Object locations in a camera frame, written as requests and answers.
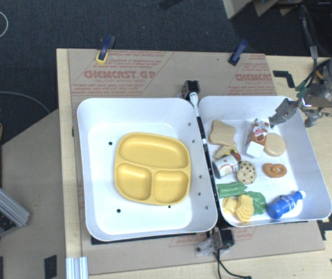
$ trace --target cardboard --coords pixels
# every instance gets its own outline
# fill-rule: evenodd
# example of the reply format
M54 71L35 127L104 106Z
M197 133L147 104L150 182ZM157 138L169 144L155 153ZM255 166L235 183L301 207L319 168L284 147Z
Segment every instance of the cardboard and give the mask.
M241 54L238 64L232 66L228 63L229 53L110 50L108 62L99 66L95 62L96 54L97 51L91 49L68 50L82 254L88 257L89 273L214 261L213 256L195 253L196 245L206 240L206 233L92 243L85 224L77 107L90 97L178 96L186 80L199 81L200 98L208 95L276 95L265 55ZM236 244L222 255L223 260L324 249L316 221L232 228L232 231Z
M58 110L2 145L2 189L30 212L25 227L0 239L4 278L45 278L56 260L65 278L63 184Z

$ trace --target yellow divided plate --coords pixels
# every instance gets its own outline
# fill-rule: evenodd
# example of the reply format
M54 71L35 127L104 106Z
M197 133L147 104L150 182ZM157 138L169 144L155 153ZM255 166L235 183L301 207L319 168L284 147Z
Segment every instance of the yellow divided plate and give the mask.
M190 169L189 151L180 140L129 133L118 143L114 181L124 198L169 206L187 196Z

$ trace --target toy can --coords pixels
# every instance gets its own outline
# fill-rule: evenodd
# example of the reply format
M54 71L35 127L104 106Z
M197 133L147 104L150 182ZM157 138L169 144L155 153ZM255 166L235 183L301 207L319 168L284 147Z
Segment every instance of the toy can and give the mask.
M212 171L216 178L220 179L228 174L238 171L240 168L241 156L238 153L224 156L212 163Z

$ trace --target toy cookie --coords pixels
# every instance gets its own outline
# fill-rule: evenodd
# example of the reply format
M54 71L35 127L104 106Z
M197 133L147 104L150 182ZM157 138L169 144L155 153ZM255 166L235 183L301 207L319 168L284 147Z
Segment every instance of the toy cookie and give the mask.
M284 139L276 133L268 133L264 146L264 152L269 156L280 156L286 150L286 143Z
M241 161L237 179L244 184L252 184L257 177L255 166L249 161Z
M232 146L236 144L233 140L235 133L236 129L233 126L214 120L208 139L214 145Z

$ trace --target green vegetable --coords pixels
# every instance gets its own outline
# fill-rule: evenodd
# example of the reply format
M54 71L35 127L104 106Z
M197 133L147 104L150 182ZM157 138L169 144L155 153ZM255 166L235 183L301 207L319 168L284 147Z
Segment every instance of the green vegetable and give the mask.
M245 194L245 186L241 182L233 182L228 184L218 184L216 185L218 189L219 198L227 198L229 196L239 196Z
M260 215L266 212L266 200L264 195L260 192L248 191L246 195L252 197L254 200L254 215Z

